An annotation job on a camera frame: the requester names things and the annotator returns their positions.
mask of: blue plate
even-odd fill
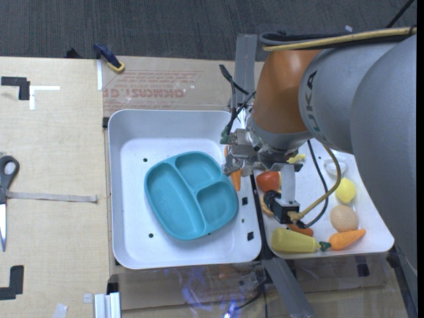
[[[156,218],[181,240],[220,229],[239,209],[233,184],[203,152],[178,154],[157,163],[147,171],[144,190]]]

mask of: black cable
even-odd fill
[[[249,304],[251,304],[251,303],[253,303],[255,300],[257,300],[257,299],[259,299],[259,297],[260,297],[260,295],[262,294],[262,291],[260,291],[260,290],[258,290],[258,293],[253,297],[253,298],[250,298],[246,303],[244,303],[243,305],[240,305],[240,306],[236,306],[235,308],[234,308],[234,310],[239,310],[239,309],[242,309],[243,307],[245,307],[245,306],[247,306],[247,305],[249,305]]]
[[[228,72],[228,70],[226,69],[226,67],[224,65],[219,65],[219,68],[220,68],[221,73],[222,73],[222,75],[224,76],[225,79],[227,79],[231,84],[234,84],[234,87],[237,88],[241,93],[248,95],[248,92],[245,89],[243,89],[242,87],[240,87],[239,85],[237,85],[235,83],[230,72]]]
[[[390,21],[388,23],[388,25],[386,26],[386,28],[392,27],[394,25],[394,23],[399,20],[399,18],[405,13],[405,11],[409,8],[409,6],[411,6],[411,4],[413,2],[414,2],[414,0],[408,0],[407,3],[401,8],[401,10],[399,11],[399,13],[392,19],[392,21]]]
[[[235,108],[233,108],[233,112],[231,112],[231,119],[227,125],[227,135],[230,135],[231,128],[233,127],[234,120],[237,118],[237,114],[235,112]]]
[[[259,285],[258,293],[253,298],[251,298],[250,300],[248,300],[243,305],[240,305],[240,306],[235,307],[234,310],[242,309],[243,307],[245,307],[245,306],[253,303],[255,300],[259,299],[259,297],[260,297],[261,294],[264,296],[264,302],[265,302],[265,318],[268,318],[268,303],[266,302],[266,290],[265,290],[264,284],[260,284]]]
[[[256,94],[256,91],[253,91],[247,98],[246,101],[241,104],[236,111],[236,116],[240,114],[241,110],[244,109],[247,106],[247,103],[254,97],[254,95]]]
[[[321,181],[323,183],[325,193],[327,193],[328,192],[327,183],[325,182],[325,179],[323,177],[323,174],[321,173],[321,170],[320,170],[320,168],[318,166],[318,162],[317,162],[317,159],[315,157],[315,153],[313,152],[311,141],[309,139],[307,140],[307,145],[309,147],[309,151],[311,152],[313,164],[315,165],[315,168],[317,169],[318,175],[319,175],[319,177],[320,177],[320,179],[321,179]],[[323,216],[325,210],[327,210],[328,204],[329,204],[329,198],[327,197],[327,198],[325,198],[324,206],[323,206],[321,212],[318,214],[318,216],[316,216],[314,218],[314,220],[312,220],[308,224],[304,224],[302,221],[297,221],[296,222],[296,225],[299,228],[301,228],[301,229],[307,229],[308,227],[312,226],[313,224],[315,224]]]

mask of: toy lemon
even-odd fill
[[[335,194],[337,199],[339,199],[342,203],[347,204],[350,203],[356,195],[356,187],[351,180],[344,177],[340,181],[340,185],[336,189]]]

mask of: scissor handle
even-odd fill
[[[10,173],[6,172],[6,165],[11,162],[14,164],[13,171]],[[19,162],[12,156],[2,156],[0,157],[0,186],[4,192],[9,188],[12,179],[18,174],[19,171]]]

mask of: toy carrot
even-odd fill
[[[302,233],[303,235],[313,237],[313,229],[311,229],[310,227],[307,227],[306,229],[301,229],[294,224],[287,224],[287,227],[291,229],[292,231],[299,232],[299,233]]]
[[[224,149],[224,154],[227,156],[228,146]],[[234,188],[236,191],[240,191],[241,187],[241,170],[237,170],[231,173],[231,180],[233,181]]]
[[[320,241],[321,251],[326,251],[331,247],[332,250],[342,250],[350,244],[357,241],[360,237],[365,235],[365,229],[358,229],[346,232],[338,232],[329,238],[328,242]]]

